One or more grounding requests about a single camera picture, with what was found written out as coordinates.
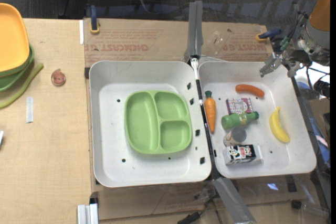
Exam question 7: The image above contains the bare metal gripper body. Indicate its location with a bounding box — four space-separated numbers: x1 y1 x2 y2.
281 38 331 65

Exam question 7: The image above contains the orange sausage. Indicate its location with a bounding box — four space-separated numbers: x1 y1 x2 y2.
235 83 266 99

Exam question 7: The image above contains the pink and white carton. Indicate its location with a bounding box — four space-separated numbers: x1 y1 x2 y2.
225 97 254 115

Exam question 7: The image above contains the yellow banana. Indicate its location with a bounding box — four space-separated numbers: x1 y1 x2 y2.
268 105 291 144

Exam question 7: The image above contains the green bottle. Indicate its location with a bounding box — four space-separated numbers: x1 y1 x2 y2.
220 111 260 132

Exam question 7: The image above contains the thin black and white rod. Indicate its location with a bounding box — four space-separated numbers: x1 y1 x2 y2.
190 57 219 179

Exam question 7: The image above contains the orange carrot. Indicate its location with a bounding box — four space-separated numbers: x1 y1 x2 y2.
204 90 217 134

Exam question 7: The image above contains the small white can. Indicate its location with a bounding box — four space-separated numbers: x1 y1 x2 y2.
223 126 248 148

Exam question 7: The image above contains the white plastic tray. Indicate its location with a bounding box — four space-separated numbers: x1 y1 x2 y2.
88 60 213 188
197 61 318 180

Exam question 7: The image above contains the black and white cow carton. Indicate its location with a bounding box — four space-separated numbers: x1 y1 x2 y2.
222 144 264 166

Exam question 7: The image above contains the brown cardboard board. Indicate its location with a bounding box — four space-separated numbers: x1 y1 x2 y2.
83 17 316 221

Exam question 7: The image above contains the green divided plate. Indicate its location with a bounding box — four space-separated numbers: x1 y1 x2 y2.
124 90 193 155

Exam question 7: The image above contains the black block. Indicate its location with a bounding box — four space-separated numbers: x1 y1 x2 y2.
177 211 202 224

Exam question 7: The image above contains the long green bean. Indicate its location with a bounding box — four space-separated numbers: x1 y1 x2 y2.
0 62 45 110

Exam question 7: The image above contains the orange plate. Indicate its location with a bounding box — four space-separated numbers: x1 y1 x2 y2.
0 2 30 73

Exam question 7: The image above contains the black cylinder on white bracket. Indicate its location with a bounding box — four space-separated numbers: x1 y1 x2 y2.
301 65 331 99

